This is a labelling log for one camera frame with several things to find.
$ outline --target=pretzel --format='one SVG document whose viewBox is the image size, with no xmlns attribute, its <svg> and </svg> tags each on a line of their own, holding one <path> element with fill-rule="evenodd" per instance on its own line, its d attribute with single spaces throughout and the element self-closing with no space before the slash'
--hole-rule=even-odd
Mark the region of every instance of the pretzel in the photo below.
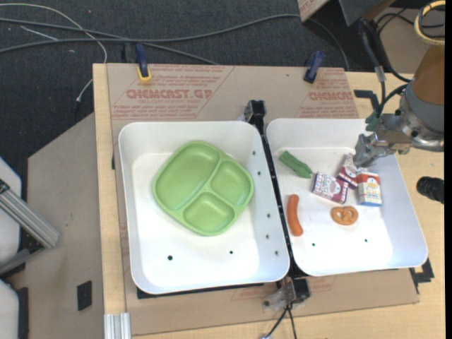
<svg viewBox="0 0 452 339">
<path fill-rule="evenodd" d="M 352 206 L 335 207 L 331 210 L 331 217 L 339 225 L 352 225 L 358 219 L 358 211 Z"/>
</svg>

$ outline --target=wooden table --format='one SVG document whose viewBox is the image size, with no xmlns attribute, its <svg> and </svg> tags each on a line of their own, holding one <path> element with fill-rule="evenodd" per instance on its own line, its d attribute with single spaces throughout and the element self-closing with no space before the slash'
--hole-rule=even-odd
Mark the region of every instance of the wooden table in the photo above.
<svg viewBox="0 0 452 339">
<path fill-rule="evenodd" d="M 379 94 L 380 86 L 374 73 L 346 73 L 350 87 L 373 90 Z M 107 67 L 93 66 L 95 94 L 95 126 L 97 140 L 97 168 L 99 179 L 100 224 L 102 244 L 102 277 L 106 314 L 126 311 L 124 277 L 122 273 L 121 244 L 117 192 L 112 167 L 112 130 L 109 115 Z M 392 76 L 387 77 L 387 91 L 400 85 Z M 355 99 L 361 118 L 371 113 L 369 100 Z M 394 99 L 386 105 L 387 112 L 398 106 Z M 444 178 L 444 154 L 412 149 L 398 156 L 400 169 L 422 226 L 429 259 L 435 278 L 420 285 L 420 302 L 413 305 L 381 307 L 377 309 L 340 312 L 334 314 L 295 318 L 297 334 L 303 339 L 319 338 L 445 338 L 445 273 L 444 273 L 444 205 L 416 192 L 417 180 L 422 176 Z M 207 339 L 207 338 L 259 338 L 267 333 L 274 322 L 261 321 L 231 326 L 178 331 L 140 336 L 152 339 Z M 290 321 L 285 319 L 274 332 L 273 338 L 291 338 Z"/>
</svg>

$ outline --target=blue clamp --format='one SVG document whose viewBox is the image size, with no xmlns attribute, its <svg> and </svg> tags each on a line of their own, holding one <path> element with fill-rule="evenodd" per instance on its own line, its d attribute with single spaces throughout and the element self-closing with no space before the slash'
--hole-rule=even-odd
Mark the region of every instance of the blue clamp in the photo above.
<svg viewBox="0 0 452 339">
<path fill-rule="evenodd" d="M 309 69 L 307 70 L 306 74 L 304 74 L 304 80 L 308 83 L 313 83 L 316 75 L 317 75 L 317 69 L 319 69 L 319 66 L 322 64 L 323 60 L 325 59 L 325 54 L 321 52 L 320 50 L 317 50 L 315 52 L 314 56 L 312 57 L 311 63 L 309 65 Z"/>
<path fill-rule="evenodd" d="M 135 52 L 136 52 L 136 62 L 138 63 L 138 66 L 136 67 L 138 77 L 140 78 L 140 81 L 142 83 L 148 83 L 152 76 L 150 74 L 148 63 L 146 61 L 146 54 L 144 52 L 143 45 L 141 44 L 135 45 Z"/>
</svg>

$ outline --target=green plate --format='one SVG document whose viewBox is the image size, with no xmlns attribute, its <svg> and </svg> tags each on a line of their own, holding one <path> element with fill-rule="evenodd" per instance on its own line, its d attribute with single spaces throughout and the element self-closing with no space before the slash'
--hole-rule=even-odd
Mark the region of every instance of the green plate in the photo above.
<svg viewBox="0 0 452 339">
<path fill-rule="evenodd" d="M 153 195 L 165 212 L 202 235 L 227 230 L 254 192 L 250 174 L 213 145 L 193 141 L 180 147 L 153 182 Z"/>
</svg>

